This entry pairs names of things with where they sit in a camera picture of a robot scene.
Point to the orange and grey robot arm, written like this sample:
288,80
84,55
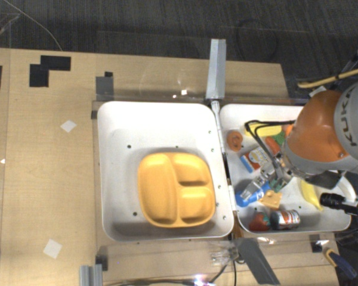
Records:
319,130

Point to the red and silver can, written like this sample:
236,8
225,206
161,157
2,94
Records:
286,219

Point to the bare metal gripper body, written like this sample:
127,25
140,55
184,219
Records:
279,168

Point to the white plastic tray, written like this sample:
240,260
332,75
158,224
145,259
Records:
122,174
289,219

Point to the yellow cheese slice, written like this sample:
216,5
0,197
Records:
271,200

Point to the orange carrot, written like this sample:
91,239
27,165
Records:
273,145

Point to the orange doughnut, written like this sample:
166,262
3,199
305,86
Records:
234,140

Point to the yellow divided plate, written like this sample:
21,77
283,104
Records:
158,186

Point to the white red and blue carton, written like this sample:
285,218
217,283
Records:
253,159

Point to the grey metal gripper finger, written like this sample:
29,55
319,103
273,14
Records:
262,179
250,191

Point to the black cylinder on white bracket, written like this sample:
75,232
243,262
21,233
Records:
334,200

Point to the blue bottle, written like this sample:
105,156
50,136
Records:
241,197

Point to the yellow corn cob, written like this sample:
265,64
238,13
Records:
268,130

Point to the yellow banana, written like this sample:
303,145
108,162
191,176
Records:
310,194

